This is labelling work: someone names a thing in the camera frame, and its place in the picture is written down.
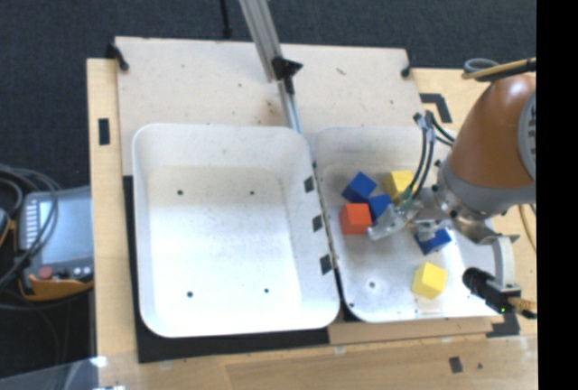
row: wooden block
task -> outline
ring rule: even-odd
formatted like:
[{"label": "wooden block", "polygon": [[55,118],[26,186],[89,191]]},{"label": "wooden block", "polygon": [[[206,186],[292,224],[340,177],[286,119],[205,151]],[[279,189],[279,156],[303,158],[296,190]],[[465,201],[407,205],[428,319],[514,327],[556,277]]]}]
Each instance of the wooden block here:
[{"label": "wooden block", "polygon": [[343,190],[341,196],[349,202],[368,202],[369,194],[377,185],[365,173],[358,172]]},{"label": "wooden block", "polygon": [[443,292],[447,277],[448,272],[443,268],[425,262],[415,271],[412,292],[432,299]]},{"label": "wooden block", "polygon": [[383,187],[393,201],[399,199],[399,195],[406,190],[412,182],[414,175],[409,170],[395,170],[387,174],[383,180]]},{"label": "wooden block", "polygon": [[369,205],[350,202],[340,210],[341,232],[344,235],[363,235],[372,224]]}]

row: black clamp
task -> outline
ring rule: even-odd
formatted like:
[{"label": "black clamp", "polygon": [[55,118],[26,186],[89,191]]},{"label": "black clamp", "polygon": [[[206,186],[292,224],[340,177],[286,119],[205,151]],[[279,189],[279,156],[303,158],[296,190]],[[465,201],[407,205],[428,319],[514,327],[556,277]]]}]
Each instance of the black clamp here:
[{"label": "black clamp", "polygon": [[295,87],[293,84],[293,76],[303,67],[300,62],[285,60],[280,56],[273,58],[273,70],[277,80],[282,80],[285,83],[285,90],[290,95],[295,94]]},{"label": "black clamp", "polygon": [[128,63],[125,61],[125,57],[121,50],[113,43],[109,42],[107,46],[107,58],[111,60],[118,60],[118,67],[121,70],[128,70],[130,67]]}]

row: wire bundle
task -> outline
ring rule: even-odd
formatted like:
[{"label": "wire bundle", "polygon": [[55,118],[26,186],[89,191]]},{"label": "wire bundle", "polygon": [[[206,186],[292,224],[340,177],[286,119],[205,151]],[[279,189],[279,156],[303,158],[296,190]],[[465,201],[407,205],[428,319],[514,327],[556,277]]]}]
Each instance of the wire bundle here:
[{"label": "wire bundle", "polygon": [[51,194],[51,209],[46,221],[42,223],[38,236],[33,243],[19,256],[12,267],[0,278],[0,294],[4,292],[8,284],[19,274],[19,270],[35,256],[49,240],[56,222],[58,221],[58,198],[56,191],[61,186],[52,178],[28,169],[13,168],[0,164],[0,185],[10,188],[16,196],[13,206],[8,210],[10,219],[17,219],[22,209],[23,197],[33,191],[47,190]]},{"label": "wire bundle", "polygon": [[[404,196],[406,198],[411,197],[411,201],[414,201],[419,196],[422,188],[424,187],[427,175],[432,167],[432,162],[434,160],[434,145],[436,141],[440,141],[449,146],[453,146],[454,138],[448,134],[442,126],[435,120],[434,113],[432,111],[425,111],[425,116],[420,113],[414,115],[414,120],[417,125],[422,130],[422,152],[420,154],[419,163],[417,164],[417,170],[415,171],[414,178],[407,186],[404,191]],[[443,137],[436,135],[435,130],[440,132]]]}]

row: gray carpet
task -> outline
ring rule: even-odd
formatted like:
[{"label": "gray carpet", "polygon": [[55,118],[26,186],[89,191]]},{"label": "gray carpet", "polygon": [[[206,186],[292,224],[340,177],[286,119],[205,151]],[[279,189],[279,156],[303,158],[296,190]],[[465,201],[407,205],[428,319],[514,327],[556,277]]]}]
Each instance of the gray carpet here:
[{"label": "gray carpet", "polygon": [[[249,41],[237,0],[227,1],[233,39]],[[459,68],[536,56],[536,5],[273,0],[271,9],[281,42],[405,48],[415,67]],[[104,57],[118,35],[220,39],[222,28],[219,0],[0,0],[0,163],[65,188],[89,183],[86,58]],[[53,314],[57,332],[69,332],[64,360],[89,353],[88,303],[75,308],[66,324]],[[41,318],[0,310],[0,376],[49,366],[52,349]]]}]

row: black bracket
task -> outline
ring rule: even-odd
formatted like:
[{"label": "black bracket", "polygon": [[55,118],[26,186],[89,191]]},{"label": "black bracket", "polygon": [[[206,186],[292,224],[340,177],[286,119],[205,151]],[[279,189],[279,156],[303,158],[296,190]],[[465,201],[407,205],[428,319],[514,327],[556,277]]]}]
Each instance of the black bracket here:
[{"label": "black bracket", "polygon": [[293,84],[293,76],[303,67],[303,65],[300,62],[285,60],[280,56],[274,58],[272,63],[277,80],[284,81],[287,93],[294,95],[295,87]]},{"label": "black bracket", "polygon": [[125,61],[125,57],[121,50],[113,43],[109,42],[107,46],[107,58],[111,60],[118,60],[118,67],[121,70],[128,70],[130,67],[128,63]]},{"label": "black bracket", "polygon": [[409,50],[407,50],[407,66],[401,69],[400,75],[402,78],[407,79],[412,70],[412,55]]}]

